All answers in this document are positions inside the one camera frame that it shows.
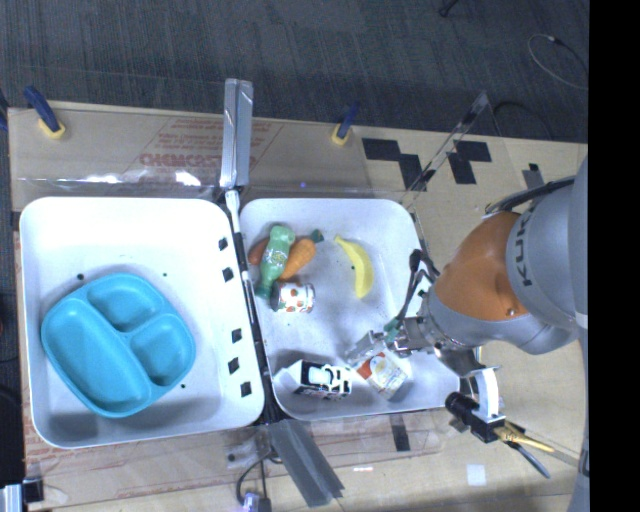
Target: blue plate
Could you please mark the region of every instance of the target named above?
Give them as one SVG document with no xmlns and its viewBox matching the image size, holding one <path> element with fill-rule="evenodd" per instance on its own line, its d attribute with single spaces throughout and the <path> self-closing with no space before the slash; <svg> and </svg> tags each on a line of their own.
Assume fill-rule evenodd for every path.
<svg viewBox="0 0 640 512">
<path fill-rule="evenodd" d="M 40 337 L 73 393 L 101 416 L 148 407 L 191 370 L 195 341 L 184 320 L 145 279 L 114 273 L 60 300 Z"/>
</svg>

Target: bottle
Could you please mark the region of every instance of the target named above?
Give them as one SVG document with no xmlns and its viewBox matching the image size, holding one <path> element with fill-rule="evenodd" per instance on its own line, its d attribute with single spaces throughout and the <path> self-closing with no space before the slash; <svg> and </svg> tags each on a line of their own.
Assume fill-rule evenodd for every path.
<svg viewBox="0 0 640 512">
<path fill-rule="evenodd" d="M 256 295 L 269 300 L 271 287 L 276 279 L 284 272 L 289 258 L 289 249 L 296 239 L 295 233 L 285 226 L 275 225 L 269 232 L 269 243 L 260 261 L 260 283 L 256 288 Z"/>
</svg>

